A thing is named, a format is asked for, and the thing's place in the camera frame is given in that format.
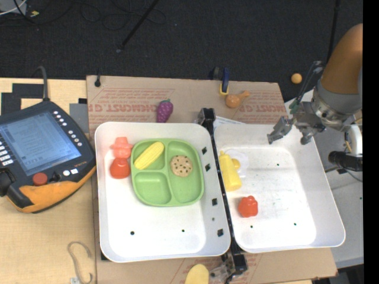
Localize purple toy grapes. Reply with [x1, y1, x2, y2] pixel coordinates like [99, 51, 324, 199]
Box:
[156, 98, 174, 124]

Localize thin black rod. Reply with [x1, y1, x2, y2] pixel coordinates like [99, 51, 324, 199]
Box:
[206, 119, 241, 257]

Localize brown cardboard board, red print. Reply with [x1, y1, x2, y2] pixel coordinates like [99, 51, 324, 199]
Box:
[85, 75, 339, 284]

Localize black cylinder on white bracket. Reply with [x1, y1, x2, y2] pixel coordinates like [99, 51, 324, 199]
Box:
[327, 124, 364, 173]

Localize white toy fried egg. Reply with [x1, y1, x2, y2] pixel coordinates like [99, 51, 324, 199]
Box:
[224, 147, 250, 179]

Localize yellow oval toy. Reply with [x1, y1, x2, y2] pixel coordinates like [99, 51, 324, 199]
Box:
[184, 263, 210, 284]

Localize yellow toy corn cob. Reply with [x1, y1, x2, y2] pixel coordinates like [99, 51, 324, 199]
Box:
[133, 141, 165, 170]

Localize brown chocolate chip biscuit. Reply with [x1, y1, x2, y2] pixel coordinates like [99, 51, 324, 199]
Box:
[169, 154, 194, 178]

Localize white plastic tray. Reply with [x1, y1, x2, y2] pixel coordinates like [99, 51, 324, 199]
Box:
[213, 122, 346, 254]
[94, 121, 232, 263]

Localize green divided plate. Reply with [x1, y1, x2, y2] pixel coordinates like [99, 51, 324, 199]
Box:
[130, 138, 205, 208]

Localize orange toy chicken drumstick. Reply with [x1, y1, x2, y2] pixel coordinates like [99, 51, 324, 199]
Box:
[225, 90, 250, 109]

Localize white paper sheet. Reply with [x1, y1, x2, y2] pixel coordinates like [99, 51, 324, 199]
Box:
[214, 115, 247, 127]

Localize yellow mustard bottle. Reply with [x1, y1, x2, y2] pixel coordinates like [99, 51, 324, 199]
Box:
[218, 150, 243, 193]

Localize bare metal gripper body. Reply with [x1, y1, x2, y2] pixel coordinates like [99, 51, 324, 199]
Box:
[291, 99, 358, 136]

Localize red toy bell pepper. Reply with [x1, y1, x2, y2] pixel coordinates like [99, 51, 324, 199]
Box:
[237, 195, 259, 219]

